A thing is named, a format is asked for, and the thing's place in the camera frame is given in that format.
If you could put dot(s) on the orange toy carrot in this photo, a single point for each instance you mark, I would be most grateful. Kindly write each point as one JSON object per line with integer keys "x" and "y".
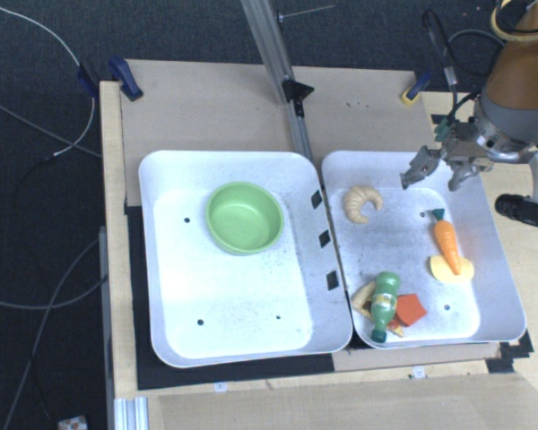
{"x": 447, "y": 240}

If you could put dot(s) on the beige toy croissant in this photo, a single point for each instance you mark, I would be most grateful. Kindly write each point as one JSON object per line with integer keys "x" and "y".
{"x": 356, "y": 202}

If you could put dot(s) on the green bowl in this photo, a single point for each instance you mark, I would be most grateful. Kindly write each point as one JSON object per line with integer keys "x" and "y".
{"x": 244, "y": 217}

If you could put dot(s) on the white plastic tray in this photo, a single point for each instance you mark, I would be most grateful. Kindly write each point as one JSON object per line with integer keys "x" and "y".
{"x": 233, "y": 298}
{"x": 399, "y": 249}

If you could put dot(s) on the small white printed carton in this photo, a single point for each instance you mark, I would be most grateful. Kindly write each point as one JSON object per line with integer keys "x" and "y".
{"x": 74, "y": 423}

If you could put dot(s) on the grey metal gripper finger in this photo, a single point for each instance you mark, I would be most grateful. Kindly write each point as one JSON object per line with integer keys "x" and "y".
{"x": 421, "y": 165}
{"x": 462, "y": 174}

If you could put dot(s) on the black cylinder on white bracket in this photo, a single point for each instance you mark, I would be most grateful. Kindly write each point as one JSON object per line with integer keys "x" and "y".
{"x": 520, "y": 209}

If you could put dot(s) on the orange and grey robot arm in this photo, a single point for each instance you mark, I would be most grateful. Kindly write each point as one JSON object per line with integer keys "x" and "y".
{"x": 515, "y": 74}

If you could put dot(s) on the brown cardboard board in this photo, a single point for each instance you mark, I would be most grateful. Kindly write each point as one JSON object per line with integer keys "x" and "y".
{"x": 215, "y": 114}

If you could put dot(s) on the green toy bottle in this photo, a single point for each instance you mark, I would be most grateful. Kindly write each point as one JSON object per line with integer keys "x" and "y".
{"x": 384, "y": 303}

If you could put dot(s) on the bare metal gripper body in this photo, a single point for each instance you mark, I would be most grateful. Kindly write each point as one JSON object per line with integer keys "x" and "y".
{"x": 466, "y": 146}

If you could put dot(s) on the toy pizza slice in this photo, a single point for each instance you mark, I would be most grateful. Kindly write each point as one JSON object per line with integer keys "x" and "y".
{"x": 362, "y": 298}

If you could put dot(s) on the yellow round slice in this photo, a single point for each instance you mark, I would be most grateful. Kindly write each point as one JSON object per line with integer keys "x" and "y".
{"x": 439, "y": 269}

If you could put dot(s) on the red-orange block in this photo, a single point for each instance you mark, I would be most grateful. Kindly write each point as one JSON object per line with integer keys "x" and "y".
{"x": 411, "y": 309}

